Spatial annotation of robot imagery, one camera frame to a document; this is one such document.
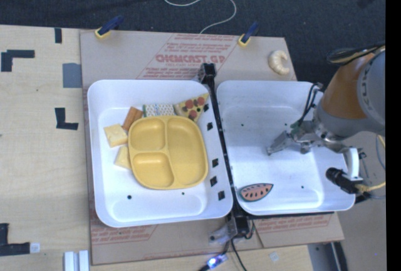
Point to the cream toy croissant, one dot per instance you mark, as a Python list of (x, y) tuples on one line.
[(277, 62)]

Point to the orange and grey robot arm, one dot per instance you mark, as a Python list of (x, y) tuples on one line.
[(347, 97)]

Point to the patterned white green packet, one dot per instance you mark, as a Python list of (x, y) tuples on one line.
[(158, 109)]

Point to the toy pizza slice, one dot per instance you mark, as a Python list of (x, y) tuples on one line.
[(191, 106)]

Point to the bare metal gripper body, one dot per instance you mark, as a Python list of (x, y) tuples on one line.
[(319, 136)]

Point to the orange brown biscuit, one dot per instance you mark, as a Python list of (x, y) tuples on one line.
[(131, 117)]

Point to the white plastic tray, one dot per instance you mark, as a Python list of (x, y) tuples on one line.
[(282, 169), (156, 204)]

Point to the toy watermelon slice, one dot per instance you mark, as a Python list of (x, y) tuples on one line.
[(255, 192)]

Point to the yellow cheese cube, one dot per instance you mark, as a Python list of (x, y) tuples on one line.
[(115, 135)]

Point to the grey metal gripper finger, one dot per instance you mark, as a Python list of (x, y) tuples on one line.
[(280, 142), (306, 147)]

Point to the brown cardboard board red print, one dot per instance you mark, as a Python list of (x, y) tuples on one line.
[(125, 53)]

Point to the black cylinder on white bracket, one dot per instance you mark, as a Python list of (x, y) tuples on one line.
[(341, 178)]

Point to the yellow cheese wedge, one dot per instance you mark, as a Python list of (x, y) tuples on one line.
[(122, 157)]

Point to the thin black rod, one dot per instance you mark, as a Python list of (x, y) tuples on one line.
[(223, 141)]

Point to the yellow divided plate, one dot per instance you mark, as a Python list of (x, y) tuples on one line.
[(181, 150)]

